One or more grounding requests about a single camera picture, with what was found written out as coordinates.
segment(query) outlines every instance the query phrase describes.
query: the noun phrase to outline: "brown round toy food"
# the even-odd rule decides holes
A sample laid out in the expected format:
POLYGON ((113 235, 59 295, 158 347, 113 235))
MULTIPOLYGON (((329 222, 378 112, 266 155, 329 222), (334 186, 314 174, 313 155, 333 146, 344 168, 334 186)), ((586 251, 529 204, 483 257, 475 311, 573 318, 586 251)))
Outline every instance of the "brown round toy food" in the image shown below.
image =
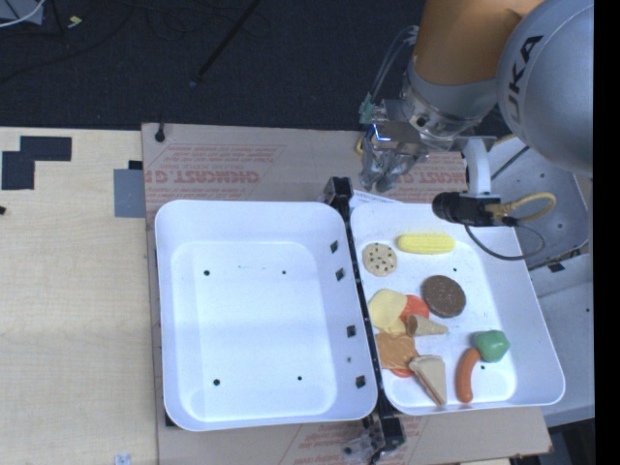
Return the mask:
POLYGON ((396 269, 394 250, 383 243, 371 243, 361 253, 366 270, 378 277, 385 277, 396 269))
POLYGON ((422 298, 432 313, 444 319, 456 317, 465 308, 465 292, 445 275, 433 275, 422 283, 422 298))

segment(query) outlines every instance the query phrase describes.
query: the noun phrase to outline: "yellow cable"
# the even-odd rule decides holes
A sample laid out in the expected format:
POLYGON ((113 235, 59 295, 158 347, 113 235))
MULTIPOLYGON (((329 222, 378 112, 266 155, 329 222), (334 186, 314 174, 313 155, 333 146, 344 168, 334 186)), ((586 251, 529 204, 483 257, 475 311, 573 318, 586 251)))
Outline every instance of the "yellow cable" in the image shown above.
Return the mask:
POLYGON ((520 217, 519 221, 528 222, 543 217, 545 213, 547 213, 553 206, 555 206, 555 195, 552 193, 548 193, 546 191, 541 191, 538 193, 531 193, 530 195, 526 195, 515 201, 510 201, 508 203, 490 203, 484 209, 491 212, 493 214, 493 218, 502 219, 507 216, 513 210, 519 208, 522 204, 533 202, 535 200, 546 199, 549 200, 549 203, 542 210, 528 215, 527 217, 520 217))

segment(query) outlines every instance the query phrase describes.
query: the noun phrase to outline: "toy sausage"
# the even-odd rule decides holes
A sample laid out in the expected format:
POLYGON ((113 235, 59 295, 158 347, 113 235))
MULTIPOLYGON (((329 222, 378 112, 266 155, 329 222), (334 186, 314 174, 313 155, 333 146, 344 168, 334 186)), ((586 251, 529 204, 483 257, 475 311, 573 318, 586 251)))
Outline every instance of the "toy sausage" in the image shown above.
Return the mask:
POLYGON ((456 397, 463 403, 469 403, 474 399, 472 392, 472 371, 474 365, 481 359, 478 348, 468 348, 461 356, 456 369, 456 397))

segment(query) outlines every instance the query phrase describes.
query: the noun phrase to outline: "cardboard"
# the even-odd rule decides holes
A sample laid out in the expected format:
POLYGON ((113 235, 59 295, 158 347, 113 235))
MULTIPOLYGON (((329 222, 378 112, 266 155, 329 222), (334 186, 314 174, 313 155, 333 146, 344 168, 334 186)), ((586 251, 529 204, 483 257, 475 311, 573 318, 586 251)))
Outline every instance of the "cardboard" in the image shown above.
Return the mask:
MULTIPOLYGON (((355 464, 343 454, 360 436, 359 421, 288 424, 191 432, 167 425, 162 397, 160 309, 153 220, 159 207, 178 199, 304 202, 322 199, 333 176, 357 175, 355 146, 361 133, 167 124, 142 125, 154 375, 159 457, 162 465, 255 463, 355 464)), ((463 191, 459 153, 434 153, 378 195, 401 202, 432 202, 444 191, 463 191)), ((406 442, 380 463, 441 464, 549 452, 540 408, 401 416, 406 442)))

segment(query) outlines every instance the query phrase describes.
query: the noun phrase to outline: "light wood surface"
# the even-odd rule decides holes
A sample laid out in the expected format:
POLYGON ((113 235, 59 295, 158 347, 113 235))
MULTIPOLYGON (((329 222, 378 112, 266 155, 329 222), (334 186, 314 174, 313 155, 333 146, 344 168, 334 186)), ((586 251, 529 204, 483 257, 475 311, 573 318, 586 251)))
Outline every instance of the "light wood surface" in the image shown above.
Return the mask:
POLYGON ((73 138, 0 205, 0 462, 157 463, 144 219, 114 217, 113 171, 140 132, 0 128, 73 138))

